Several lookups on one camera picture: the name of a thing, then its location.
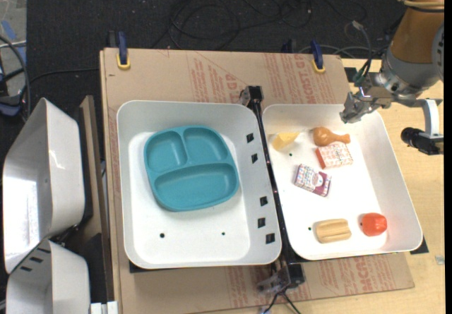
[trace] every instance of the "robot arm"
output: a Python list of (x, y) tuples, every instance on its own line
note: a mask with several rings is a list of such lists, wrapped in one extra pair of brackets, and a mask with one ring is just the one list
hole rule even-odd
[(402, 140), (428, 155), (442, 154), (444, 140), (435, 112), (442, 99), (418, 97), (438, 80), (444, 81), (444, 0), (398, 1), (408, 9), (382, 56), (380, 71), (362, 77), (358, 92), (349, 92), (340, 117), (345, 123), (358, 122), (375, 109), (389, 108), (392, 102), (421, 107), (425, 131), (406, 128)]

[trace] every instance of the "toy food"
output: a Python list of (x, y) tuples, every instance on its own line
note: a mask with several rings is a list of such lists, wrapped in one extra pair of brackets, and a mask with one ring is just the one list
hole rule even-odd
[(347, 240), (352, 235), (346, 219), (320, 221), (316, 223), (315, 227), (317, 239), (321, 243)]
[(313, 130), (314, 143), (317, 146), (327, 146), (333, 142), (350, 143), (350, 135), (348, 133), (344, 135), (337, 135), (329, 128), (320, 126)]
[(331, 176), (322, 171), (317, 171), (312, 167), (300, 164), (295, 185), (305, 190), (311, 191), (320, 196), (327, 196), (330, 190)]
[(388, 228), (388, 222), (382, 214), (370, 212), (361, 219), (362, 231), (367, 236), (377, 236), (382, 234)]
[(294, 142), (298, 135), (299, 132), (282, 132), (276, 135), (271, 144), (273, 148), (278, 151)]
[(347, 145), (341, 142), (316, 148), (316, 156), (322, 169), (353, 163)]

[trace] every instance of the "white tray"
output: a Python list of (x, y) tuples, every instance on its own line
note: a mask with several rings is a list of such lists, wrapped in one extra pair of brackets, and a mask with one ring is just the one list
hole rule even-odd
[[(405, 181), (378, 112), (345, 125), (340, 104), (275, 104), (263, 112), (263, 127), (290, 245), (307, 260), (409, 251), (422, 242), (422, 230)], [(314, 153), (311, 129), (325, 126), (335, 133), (349, 133), (351, 165), (322, 169)], [(280, 132), (300, 132), (295, 142), (280, 151), (271, 145)], [(294, 185), (299, 164), (330, 174), (327, 197)], [(359, 218), (368, 212), (383, 214), (388, 229), (379, 236), (366, 236)], [(314, 224), (344, 218), (351, 238), (320, 243)]]
[(81, 256), (45, 239), (11, 273), (8, 314), (80, 314), (90, 308), (88, 266)]
[(42, 239), (80, 223), (84, 209), (78, 124), (41, 98), (4, 163), (6, 271), (11, 273)]
[[(170, 212), (153, 196), (143, 148), (153, 133), (188, 125), (211, 127), (223, 137), (240, 185), (219, 205)], [(278, 217), (258, 123), (250, 109), (240, 104), (130, 101), (120, 107), (117, 127), (124, 246), (132, 263), (162, 269), (265, 265), (278, 258)], [(253, 140), (248, 142), (250, 134)]]

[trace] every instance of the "table surface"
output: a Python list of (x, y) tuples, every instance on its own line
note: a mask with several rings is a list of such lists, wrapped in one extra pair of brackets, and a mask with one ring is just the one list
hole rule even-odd
[[(343, 59), (344, 67), (360, 68), (364, 60)], [(371, 71), (378, 71), (380, 61), (373, 61)], [(439, 81), (422, 94), (422, 98), (444, 98), (444, 84)], [(420, 108), (392, 104), (380, 109), (388, 136), (397, 157), (411, 199), (416, 209), (428, 253), (405, 253), (415, 287), (375, 294), (302, 301), (295, 306), (303, 314), (343, 313), (445, 313), (445, 242), (444, 242), (444, 156), (428, 156), (408, 147), (400, 133), (406, 127), (424, 130)], [(440, 132), (444, 132), (444, 103), (439, 105)], [(271, 314), (293, 313), (287, 304), (272, 307)], [(257, 314), (259, 309), (242, 308), (209, 313)]]

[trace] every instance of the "food package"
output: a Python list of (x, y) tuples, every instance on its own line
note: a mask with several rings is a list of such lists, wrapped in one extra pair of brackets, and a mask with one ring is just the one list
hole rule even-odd
[(327, 196), (330, 190), (331, 176), (312, 167), (300, 164), (295, 177), (295, 185), (320, 196)]
[(316, 155), (322, 169), (352, 164), (353, 158), (345, 143), (318, 147)]

